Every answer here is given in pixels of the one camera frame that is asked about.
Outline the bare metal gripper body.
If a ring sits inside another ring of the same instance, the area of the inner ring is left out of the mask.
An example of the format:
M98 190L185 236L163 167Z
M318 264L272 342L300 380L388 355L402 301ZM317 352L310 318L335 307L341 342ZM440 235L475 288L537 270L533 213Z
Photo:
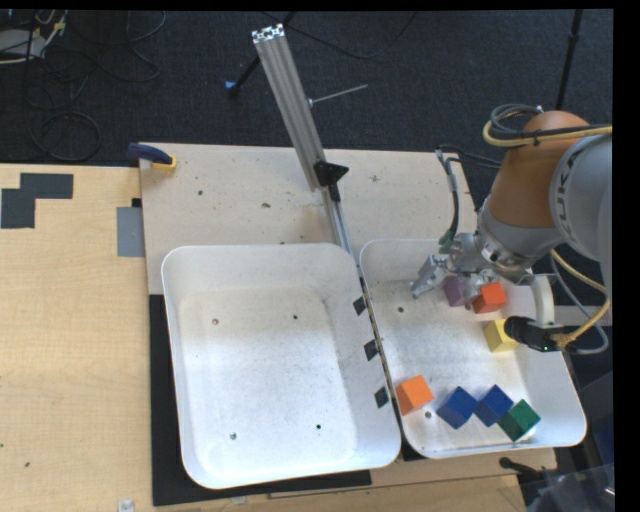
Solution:
M446 263L454 273L494 274L510 281L520 281L533 265L533 257L514 253L480 232L457 234Z

